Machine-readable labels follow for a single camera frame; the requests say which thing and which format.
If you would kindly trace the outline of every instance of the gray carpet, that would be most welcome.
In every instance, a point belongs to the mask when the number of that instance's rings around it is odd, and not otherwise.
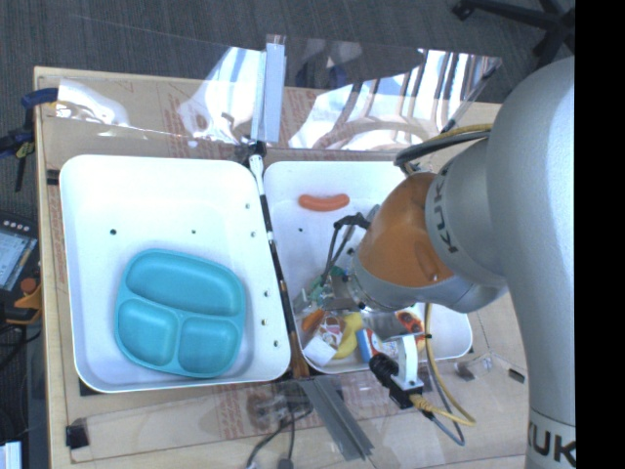
[[[268,33],[500,57],[479,100],[503,102],[534,69],[531,49],[544,33],[478,11],[459,21],[450,12],[457,1],[0,0],[0,136],[22,125],[20,98],[32,90],[38,64],[203,78],[212,66],[206,42],[261,49]],[[538,0],[497,1],[540,9]],[[557,59],[569,55],[561,48]],[[34,158],[19,193],[17,168],[15,158],[0,159],[0,210],[36,219]],[[0,372],[0,411],[17,429],[24,374],[20,361]]]

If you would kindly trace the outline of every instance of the white tray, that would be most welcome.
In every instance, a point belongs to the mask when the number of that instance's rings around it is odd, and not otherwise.
[[[334,222],[357,212],[366,216],[402,179],[401,171],[391,162],[281,161],[267,169],[265,191],[277,253],[291,300],[323,271]],[[298,204],[303,193],[324,196],[343,192],[350,197],[350,203],[340,210],[314,212]],[[343,230],[339,232],[337,246]],[[363,236],[364,230],[356,228],[337,265],[348,266],[345,252],[350,247],[356,248]],[[416,310],[424,315],[422,304],[418,304]],[[437,360],[458,358],[471,349],[473,333],[466,315],[443,306],[433,306],[431,332],[436,334],[432,344]],[[309,365],[323,373],[368,369],[368,363],[361,359],[358,350],[342,360],[332,360],[326,366],[313,362]]]
[[[269,381],[290,360],[260,199],[251,173],[221,160],[76,156],[61,171],[76,370],[105,392]],[[212,379],[127,359],[113,332],[118,283],[140,251],[164,248],[230,268],[243,282],[244,336],[231,369]]]

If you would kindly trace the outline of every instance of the yellow cable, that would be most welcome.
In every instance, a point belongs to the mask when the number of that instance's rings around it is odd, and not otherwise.
[[[432,304],[428,303],[426,304],[426,315],[425,315],[426,335],[430,334],[431,313],[432,313]],[[451,420],[454,420],[458,422],[459,424],[463,424],[466,426],[475,426],[477,423],[476,420],[464,408],[462,408],[458,404],[458,402],[451,395],[451,393],[449,393],[449,390],[447,389],[444,382],[442,381],[442,377],[440,377],[440,372],[438,371],[437,363],[434,359],[434,352],[432,351],[432,344],[430,343],[430,341],[431,339],[429,338],[426,339],[426,353],[428,354],[428,361],[430,362],[430,366],[432,367],[432,372],[434,373],[436,380],[438,381],[438,384],[440,385],[440,388],[442,389],[444,394],[447,396],[449,401],[458,409],[458,411],[460,411],[465,416],[466,420],[456,415],[453,415],[452,413],[449,413],[445,410],[442,410],[440,408],[433,406],[430,402],[428,402],[421,395],[410,395],[410,401],[419,409],[430,411],[432,413],[439,413],[440,415],[443,415]]]

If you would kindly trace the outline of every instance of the chair wheel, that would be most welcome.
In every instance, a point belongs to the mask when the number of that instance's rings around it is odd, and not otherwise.
[[[473,13],[473,10],[474,8],[470,5],[467,5],[464,0],[460,0],[460,2],[458,2],[454,6],[454,8],[451,9],[451,12],[454,13],[460,19],[460,21],[464,21],[468,16]]]

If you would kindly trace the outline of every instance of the toy hot dog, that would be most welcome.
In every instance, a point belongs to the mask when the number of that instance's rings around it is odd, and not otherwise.
[[[331,212],[339,210],[350,203],[350,197],[345,193],[334,194],[332,196],[312,196],[311,194],[301,194],[298,198],[301,207],[316,212]]]

